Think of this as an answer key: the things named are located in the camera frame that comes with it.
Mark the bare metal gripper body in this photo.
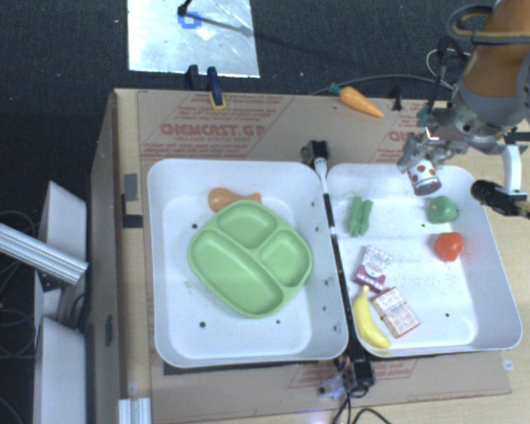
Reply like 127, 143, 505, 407
417, 107, 529, 157

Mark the white can with red tomatoes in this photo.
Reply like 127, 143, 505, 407
406, 158, 443, 197

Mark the green bell pepper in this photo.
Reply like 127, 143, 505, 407
425, 194, 460, 225

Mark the orange carrot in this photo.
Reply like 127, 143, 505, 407
328, 83, 387, 119

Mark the green asparagus bundle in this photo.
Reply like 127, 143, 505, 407
346, 195, 375, 239

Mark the thin black and white rod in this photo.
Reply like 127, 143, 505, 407
314, 156, 364, 362

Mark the purple and white carton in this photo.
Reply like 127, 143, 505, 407
352, 244, 395, 293

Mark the white plastic tray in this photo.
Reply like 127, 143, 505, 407
147, 157, 351, 369
325, 162, 525, 359

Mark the orange patterned carton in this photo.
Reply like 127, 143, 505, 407
369, 286, 422, 340

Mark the yellow banana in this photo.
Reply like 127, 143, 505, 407
351, 284, 392, 351

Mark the brown cardboard board, red print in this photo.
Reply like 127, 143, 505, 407
90, 87, 513, 424

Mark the orange chicken drumstick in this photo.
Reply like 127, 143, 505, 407
207, 186, 263, 214

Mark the green divided plate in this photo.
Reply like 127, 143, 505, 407
186, 198, 314, 321

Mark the black cylinder on white bracket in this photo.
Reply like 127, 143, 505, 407
469, 143, 530, 218

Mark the black block with thin wires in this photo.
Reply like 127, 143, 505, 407
300, 139, 333, 165
343, 354, 377, 393

